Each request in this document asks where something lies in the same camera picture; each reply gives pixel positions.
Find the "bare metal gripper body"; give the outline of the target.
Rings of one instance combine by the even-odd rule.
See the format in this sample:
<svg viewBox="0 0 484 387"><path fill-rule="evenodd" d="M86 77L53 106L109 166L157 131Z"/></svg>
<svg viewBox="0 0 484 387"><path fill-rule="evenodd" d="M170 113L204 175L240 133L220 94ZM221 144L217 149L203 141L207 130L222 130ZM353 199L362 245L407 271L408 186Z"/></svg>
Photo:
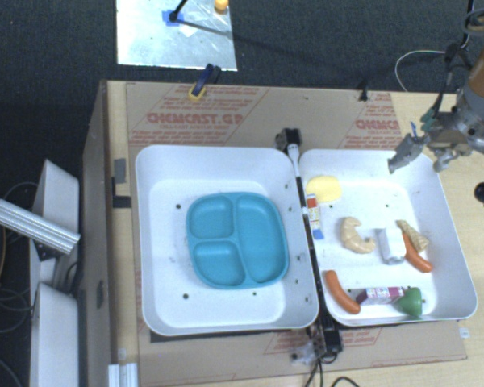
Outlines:
<svg viewBox="0 0 484 387"><path fill-rule="evenodd" d="M430 148L484 155L484 116L469 110L441 113L431 127L430 139Z"/></svg>

